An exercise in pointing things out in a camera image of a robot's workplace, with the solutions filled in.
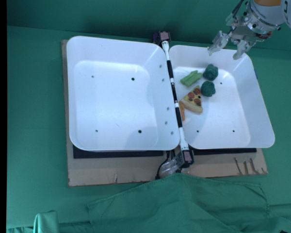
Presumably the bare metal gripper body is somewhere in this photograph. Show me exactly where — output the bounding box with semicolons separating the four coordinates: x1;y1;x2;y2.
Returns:
229;8;281;45

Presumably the green broccoli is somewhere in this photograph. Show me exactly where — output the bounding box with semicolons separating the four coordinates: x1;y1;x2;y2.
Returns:
202;64;219;81
200;80;216;98

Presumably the green asparagus bundle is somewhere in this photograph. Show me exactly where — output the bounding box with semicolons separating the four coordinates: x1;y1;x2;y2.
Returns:
179;69;203;87

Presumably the pizza slice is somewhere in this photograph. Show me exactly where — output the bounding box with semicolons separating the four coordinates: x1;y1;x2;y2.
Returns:
178;84;204;115

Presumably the white plastic tray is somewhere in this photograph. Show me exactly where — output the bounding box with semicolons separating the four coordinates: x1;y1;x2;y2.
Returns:
65;35;181;152
168;44;275;150

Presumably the black and white thin rod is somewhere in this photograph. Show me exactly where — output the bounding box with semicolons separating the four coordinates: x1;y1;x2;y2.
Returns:
161;40;191;153

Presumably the brown cardboard board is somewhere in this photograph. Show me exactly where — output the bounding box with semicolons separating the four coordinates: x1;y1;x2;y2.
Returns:
61;39;269;187

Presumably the green cloth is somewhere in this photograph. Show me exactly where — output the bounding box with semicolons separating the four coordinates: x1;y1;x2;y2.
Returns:
33;173;291;233

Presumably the black block with thin wires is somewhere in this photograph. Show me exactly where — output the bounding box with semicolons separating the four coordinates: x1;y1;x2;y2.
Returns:
171;149;195;168
152;31;172;44

